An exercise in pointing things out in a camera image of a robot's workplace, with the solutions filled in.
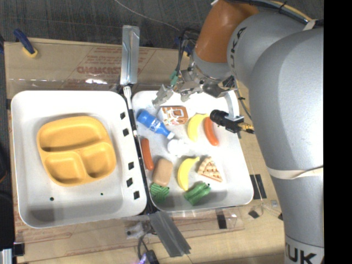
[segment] toy banana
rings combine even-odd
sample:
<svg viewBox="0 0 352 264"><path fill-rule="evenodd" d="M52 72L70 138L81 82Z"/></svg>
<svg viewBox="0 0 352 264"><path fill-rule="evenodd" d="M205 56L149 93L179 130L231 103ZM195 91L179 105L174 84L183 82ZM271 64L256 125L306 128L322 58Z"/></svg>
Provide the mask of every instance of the toy banana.
<svg viewBox="0 0 352 264"><path fill-rule="evenodd" d="M188 173L189 170L192 168L193 164L199 161L199 157L196 158L186 158L184 161L182 161L180 167L178 168L178 173L177 173L177 182L179 186L187 191L188 190Z"/></svg>
<svg viewBox="0 0 352 264"><path fill-rule="evenodd" d="M187 126L187 134L188 134L188 137L193 142L197 142L197 140L198 140L198 126L199 126L199 124L201 124L203 119L205 119L208 116L209 116L209 114L197 113L189 120L188 126Z"/></svg>

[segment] white wire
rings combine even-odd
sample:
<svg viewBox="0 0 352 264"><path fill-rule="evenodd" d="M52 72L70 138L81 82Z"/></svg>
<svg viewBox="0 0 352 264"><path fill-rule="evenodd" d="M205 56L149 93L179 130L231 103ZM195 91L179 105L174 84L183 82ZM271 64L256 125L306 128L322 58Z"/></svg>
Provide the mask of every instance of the white wire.
<svg viewBox="0 0 352 264"><path fill-rule="evenodd" d="M138 12L136 12L136 11L130 9L130 8L128 8L127 6L125 6L124 4L122 4L122 3L121 3L120 1L118 1L118 0L114 0L114 1L115 1L116 3L118 3L121 7L127 9L128 11L131 11L132 13L134 13L134 14L136 14L136 15L139 15L139 16L145 18L145 19L152 20L152 21L155 21L155 22L160 23L160 24L164 24L164 25L170 26L171 28L176 29L177 31L180 31L177 27L175 27L175 26L173 26L173 25L171 25L171 24L164 23L163 21L160 21L160 20L156 20L156 19L149 18L148 16L142 15L142 14L140 14L140 13L138 13Z"/></svg>

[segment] blue bottle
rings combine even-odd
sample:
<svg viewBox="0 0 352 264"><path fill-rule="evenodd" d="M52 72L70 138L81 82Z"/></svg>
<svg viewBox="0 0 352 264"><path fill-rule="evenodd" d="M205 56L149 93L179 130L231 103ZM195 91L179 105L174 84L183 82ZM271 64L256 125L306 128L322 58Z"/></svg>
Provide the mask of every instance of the blue bottle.
<svg viewBox="0 0 352 264"><path fill-rule="evenodd" d="M154 133L164 135L169 140L175 136L173 132L166 129L164 123L162 123L159 119L157 119L154 115L151 115L146 110L143 110L139 114L137 121L148 127Z"/></svg>

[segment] orange hot dog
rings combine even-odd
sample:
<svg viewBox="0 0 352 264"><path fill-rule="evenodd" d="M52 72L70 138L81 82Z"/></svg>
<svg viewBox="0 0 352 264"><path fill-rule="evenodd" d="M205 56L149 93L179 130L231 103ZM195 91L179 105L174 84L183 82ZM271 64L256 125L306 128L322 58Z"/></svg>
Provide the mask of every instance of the orange hot dog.
<svg viewBox="0 0 352 264"><path fill-rule="evenodd" d="M148 170L152 171L154 169L154 163L153 163L152 155L150 153L149 140L147 138L144 138L141 140L141 148L142 148L144 165Z"/></svg>
<svg viewBox="0 0 352 264"><path fill-rule="evenodd" d="M219 145L219 140L214 134L213 121L211 121L210 117L206 117L204 120L204 132L209 143L213 146Z"/></svg>

